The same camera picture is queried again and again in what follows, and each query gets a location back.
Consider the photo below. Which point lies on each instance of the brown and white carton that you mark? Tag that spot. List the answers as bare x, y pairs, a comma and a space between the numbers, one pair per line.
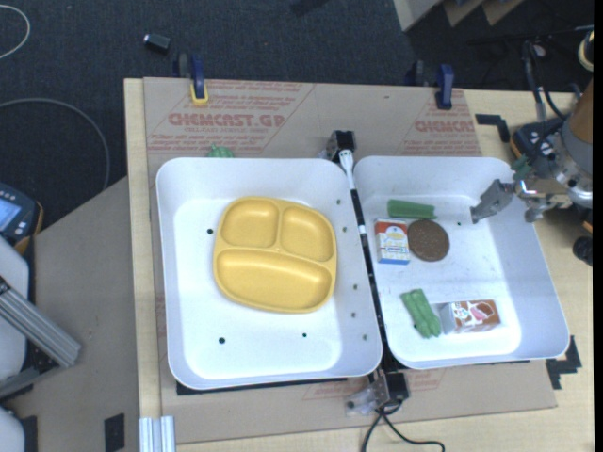
471, 317

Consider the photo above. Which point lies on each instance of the green asparagus bundle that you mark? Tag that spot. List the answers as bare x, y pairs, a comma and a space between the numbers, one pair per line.
421, 313

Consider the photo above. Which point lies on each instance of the yellow divided plate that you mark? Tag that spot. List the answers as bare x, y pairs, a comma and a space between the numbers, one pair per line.
273, 271

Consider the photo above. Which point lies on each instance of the thin black and white rod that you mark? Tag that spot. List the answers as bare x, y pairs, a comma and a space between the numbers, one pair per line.
363, 233

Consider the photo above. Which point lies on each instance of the brown round biscuit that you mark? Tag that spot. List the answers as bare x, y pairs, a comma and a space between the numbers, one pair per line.
428, 240

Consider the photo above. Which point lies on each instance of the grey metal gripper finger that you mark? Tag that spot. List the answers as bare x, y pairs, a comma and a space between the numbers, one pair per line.
536, 211
492, 201

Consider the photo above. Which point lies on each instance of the brown cardboard board, red print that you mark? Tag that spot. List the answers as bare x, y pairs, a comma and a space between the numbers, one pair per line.
292, 111

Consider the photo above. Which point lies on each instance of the white plastic tray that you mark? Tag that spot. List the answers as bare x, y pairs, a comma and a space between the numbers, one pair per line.
476, 271
264, 346

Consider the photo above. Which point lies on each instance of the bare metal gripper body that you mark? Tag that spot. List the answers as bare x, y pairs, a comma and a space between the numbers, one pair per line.
577, 188

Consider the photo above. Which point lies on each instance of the green celery stick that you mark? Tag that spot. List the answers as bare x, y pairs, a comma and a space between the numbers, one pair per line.
409, 209

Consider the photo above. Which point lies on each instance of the white and red carton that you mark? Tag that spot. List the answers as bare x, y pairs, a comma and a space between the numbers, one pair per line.
392, 243

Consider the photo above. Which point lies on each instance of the small black box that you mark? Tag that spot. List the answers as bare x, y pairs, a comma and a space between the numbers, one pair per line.
158, 43

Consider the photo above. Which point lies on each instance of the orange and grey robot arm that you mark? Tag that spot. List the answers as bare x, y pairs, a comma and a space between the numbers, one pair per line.
580, 125

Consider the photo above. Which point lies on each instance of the green toy pepper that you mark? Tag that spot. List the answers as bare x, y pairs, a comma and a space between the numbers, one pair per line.
220, 151

